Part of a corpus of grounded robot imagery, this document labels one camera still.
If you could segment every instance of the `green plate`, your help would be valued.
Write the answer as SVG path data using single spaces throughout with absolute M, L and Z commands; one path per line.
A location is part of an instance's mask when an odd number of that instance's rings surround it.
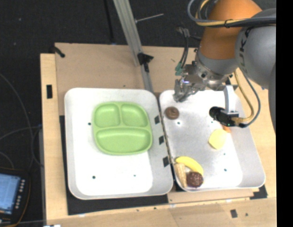
M 94 109 L 92 124 L 95 142 L 104 153 L 138 154 L 152 146 L 151 124 L 146 111 L 138 104 L 99 104 Z

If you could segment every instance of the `black floor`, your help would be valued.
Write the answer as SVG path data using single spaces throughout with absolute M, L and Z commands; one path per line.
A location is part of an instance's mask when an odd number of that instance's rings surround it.
M 55 42 L 126 44 L 112 0 L 0 0 L 0 74 L 18 92 L 31 126 L 42 124 L 40 94 L 40 53 L 50 52 Z M 202 34 L 186 14 L 190 0 L 130 0 L 136 19 L 164 13 L 164 16 L 137 24 L 143 45 L 180 46 L 184 40 L 175 31 L 184 25 L 196 36 Z M 276 0 L 254 0 L 262 9 L 275 8 Z M 190 46 L 197 46 L 191 41 Z M 28 126 L 21 104 L 0 76 L 0 137 Z M 30 133 L 24 130 L 0 141 L 15 168 L 28 169 L 31 161 Z M 38 156 L 38 142 L 35 141 Z M 0 154 L 0 166 L 9 167 Z M 24 221 L 42 219 L 41 178 L 37 163 L 32 166 L 32 196 Z

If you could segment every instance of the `black clip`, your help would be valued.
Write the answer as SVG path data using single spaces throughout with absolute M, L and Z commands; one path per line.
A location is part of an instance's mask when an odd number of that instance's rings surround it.
M 224 27 L 225 27 L 225 28 L 230 28 L 229 26 L 226 26 L 226 23 L 227 23 L 228 21 L 230 21 L 230 20 L 233 20 L 233 19 L 227 19 L 227 20 L 224 22 Z
M 140 65 L 144 65 L 144 70 L 146 72 L 150 72 L 150 69 L 148 68 L 148 63 L 153 59 L 153 56 L 150 55 L 146 55 L 143 53 L 139 53 L 138 54 L 138 59 L 139 59 L 139 63 Z

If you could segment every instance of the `yellow banana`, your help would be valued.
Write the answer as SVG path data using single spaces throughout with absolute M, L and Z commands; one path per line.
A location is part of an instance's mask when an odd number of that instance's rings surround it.
M 177 157 L 176 162 L 183 163 L 185 166 L 190 168 L 193 172 L 198 172 L 201 175 L 203 175 L 204 173 L 202 166 L 191 157 L 185 157 L 185 156 Z

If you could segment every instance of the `chocolate cookie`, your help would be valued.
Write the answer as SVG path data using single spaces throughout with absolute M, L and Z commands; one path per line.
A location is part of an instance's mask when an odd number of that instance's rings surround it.
M 179 110 L 176 107 L 168 107 L 165 109 L 165 115 L 169 119 L 176 119 L 179 117 Z
M 198 172 L 189 172 L 186 175 L 186 181 L 190 187 L 200 187 L 203 183 L 203 176 Z

